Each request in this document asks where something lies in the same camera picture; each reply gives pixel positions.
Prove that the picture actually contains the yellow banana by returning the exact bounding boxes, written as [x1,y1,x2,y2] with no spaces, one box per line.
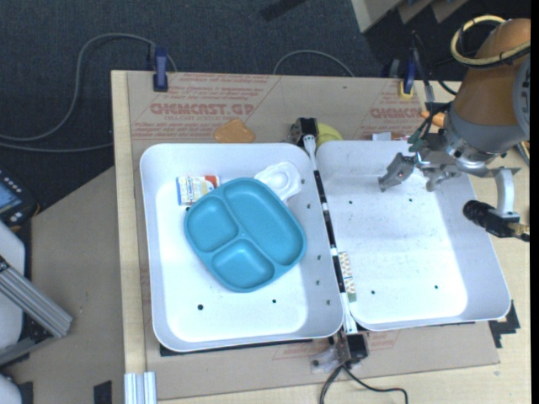
[316,122,344,147]

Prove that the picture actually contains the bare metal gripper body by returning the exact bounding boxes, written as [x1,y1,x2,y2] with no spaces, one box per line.
[416,140,493,181]

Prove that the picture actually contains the thin black and white rod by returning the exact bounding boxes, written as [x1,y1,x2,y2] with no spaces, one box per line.
[302,135,359,334]

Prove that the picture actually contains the orange carrot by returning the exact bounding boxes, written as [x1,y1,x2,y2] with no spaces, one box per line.
[419,109,447,128]

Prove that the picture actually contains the white patterned packet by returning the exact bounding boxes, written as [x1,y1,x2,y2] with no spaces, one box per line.
[338,251,359,304]

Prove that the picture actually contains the orange toy bread slice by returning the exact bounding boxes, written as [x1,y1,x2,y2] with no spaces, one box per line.
[212,118,257,144]

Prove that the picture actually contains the white and orange small carton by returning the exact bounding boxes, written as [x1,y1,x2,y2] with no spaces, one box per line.
[175,174,221,207]

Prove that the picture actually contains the blue divided plate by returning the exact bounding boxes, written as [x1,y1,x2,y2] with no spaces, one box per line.
[183,177,307,294]

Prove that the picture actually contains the white and red packet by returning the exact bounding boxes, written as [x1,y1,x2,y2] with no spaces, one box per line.
[371,131,412,143]

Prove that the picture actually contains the brown cardboard board red print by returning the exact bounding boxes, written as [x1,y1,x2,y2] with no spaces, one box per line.
[125,72,503,401]

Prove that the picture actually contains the black cylinder on white bracket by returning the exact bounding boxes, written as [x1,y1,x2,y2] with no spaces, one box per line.
[462,166,523,239]

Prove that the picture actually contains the white fried egg toy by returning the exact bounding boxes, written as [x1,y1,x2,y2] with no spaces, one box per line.
[253,161,304,204]

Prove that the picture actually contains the white plastic tray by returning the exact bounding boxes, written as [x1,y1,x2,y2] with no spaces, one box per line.
[315,140,512,332]
[139,142,345,354]

